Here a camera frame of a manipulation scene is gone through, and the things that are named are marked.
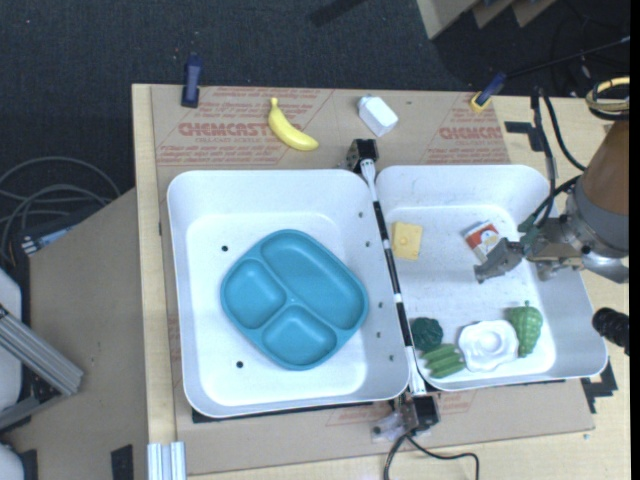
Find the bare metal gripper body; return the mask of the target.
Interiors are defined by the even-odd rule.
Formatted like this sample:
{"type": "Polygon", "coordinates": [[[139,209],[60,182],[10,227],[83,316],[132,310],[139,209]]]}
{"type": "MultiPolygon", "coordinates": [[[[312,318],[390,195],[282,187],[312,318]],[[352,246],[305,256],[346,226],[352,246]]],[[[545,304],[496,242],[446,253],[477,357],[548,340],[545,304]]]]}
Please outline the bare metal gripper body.
{"type": "Polygon", "coordinates": [[[629,219],[621,215],[589,222],[581,215],[550,218],[535,238],[527,258],[559,261],[574,270],[588,270],[618,284],[629,281],[623,259],[629,254],[629,219]]]}

